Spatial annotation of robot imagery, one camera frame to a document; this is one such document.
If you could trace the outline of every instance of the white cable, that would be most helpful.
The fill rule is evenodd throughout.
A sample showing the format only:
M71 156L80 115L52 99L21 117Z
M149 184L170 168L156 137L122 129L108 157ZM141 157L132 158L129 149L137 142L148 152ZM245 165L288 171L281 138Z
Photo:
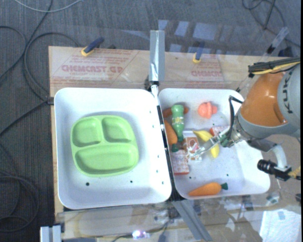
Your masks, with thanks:
M17 3L19 3L20 5L22 5L22 6L26 7L26 8L28 8L28 9L31 9L31 10L34 10L34 11L37 11L37 12L42 12L42 13L55 13L55 12L59 12L59 11L65 10L66 8L69 8L69 7L71 7L71 6L75 5L75 4L77 4L78 2L81 2L81 1L84 1L84 0L77 0L77 1L75 1L75 2L73 2L73 3L71 3L71 4L68 5L68 6L65 6L65 7L63 7L63 8L56 9L56 10L51 10L51 11L39 10L39 9L36 9L36 8L33 8L33 7L29 7L28 5L25 5L25 4L23 4L22 2L20 2L20 1L18 1L18 0L14 0L14 1L16 1Z

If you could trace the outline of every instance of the yellow banana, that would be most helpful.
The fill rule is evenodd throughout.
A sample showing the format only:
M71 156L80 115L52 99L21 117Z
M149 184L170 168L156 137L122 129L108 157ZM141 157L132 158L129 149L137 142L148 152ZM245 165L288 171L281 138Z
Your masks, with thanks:
M202 141L207 142L210 138L213 137L208 131L201 130L201 131L193 131L197 137L199 137ZM214 158L218 157L220 148L219 144L216 144L213 148L210 149L210 152Z

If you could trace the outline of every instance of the gray floor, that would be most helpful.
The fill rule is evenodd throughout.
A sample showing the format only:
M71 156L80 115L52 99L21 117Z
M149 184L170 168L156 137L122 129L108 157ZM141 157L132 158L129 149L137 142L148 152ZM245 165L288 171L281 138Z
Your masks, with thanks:
M50 3L19 1L44 11ZM74 1L54 0L51 10ZM301 0L276 0L264 29L269 1L85 0L45 14L14 0L0 0L0 26L4 26L0 27L0 170L5 171L0 173L0 228L11 230L27 224L11 216L26 220L34 216L20 231L0 232L0 241L39 241L39 227L54 224L50 108L44 103L30 111L45 101L49 90L48 45L85 46L103 36L100 47L148 50L149 31L162 29L167 51L192 52L203 40L207 53L263 55L278 32L287 27L288 35L272 55L283 50L284 55L300 56ZM254 6L253 10L245 8ZM34 42L27 56L17 61L30 40ZM38 213L33 197L11 179L14 174L36 187L38 195L33 197L38 196Z

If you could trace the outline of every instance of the green plate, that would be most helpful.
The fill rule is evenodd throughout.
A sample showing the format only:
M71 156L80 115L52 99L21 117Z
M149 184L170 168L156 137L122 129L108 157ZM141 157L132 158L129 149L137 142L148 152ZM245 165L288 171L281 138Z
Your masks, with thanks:
M77 169L89 176L129 172L139 159L131 125L115 115L79 119L71 128L71 147Z

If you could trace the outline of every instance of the green bottle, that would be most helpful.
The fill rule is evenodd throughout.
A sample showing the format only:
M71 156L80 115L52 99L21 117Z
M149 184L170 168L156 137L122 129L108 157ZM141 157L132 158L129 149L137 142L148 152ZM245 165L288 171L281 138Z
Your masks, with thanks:
M174 105L172 110L172 127L177 135L179 142L183 141L184 130L184 107L182 105Z

